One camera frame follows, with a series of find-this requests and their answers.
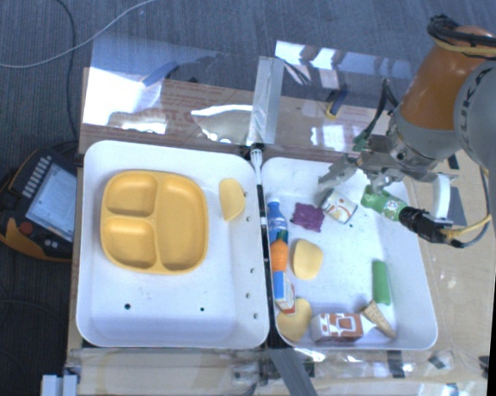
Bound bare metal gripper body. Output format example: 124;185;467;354
354;132;437;185

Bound green bottle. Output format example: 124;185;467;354
358;184;410;223

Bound white can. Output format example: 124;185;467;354
319;186;360;227

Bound purple grapes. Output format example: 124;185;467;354
289;201;328;234

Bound blue plastic bottle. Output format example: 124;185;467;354
262;195;294;246

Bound white plastic tray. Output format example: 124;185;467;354
66;137;286;362
245;155;454;362

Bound yellow potato chip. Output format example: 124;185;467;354
215;176;249;224
272;295;315;345
287;237;326;283

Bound green cylinder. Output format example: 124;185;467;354
367;258;396;307

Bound orange carrot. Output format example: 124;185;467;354
267;237;291;275

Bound blue and white carton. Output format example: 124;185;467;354
268;269;300;316

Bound tan ice cream cone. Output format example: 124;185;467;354
357;297;401;340

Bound orange and white carton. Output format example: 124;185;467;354
307;308;377;350

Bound yellow divided plate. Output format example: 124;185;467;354
95;165;216;280

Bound black cylinder on white bracket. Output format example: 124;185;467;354
396;169;459;247

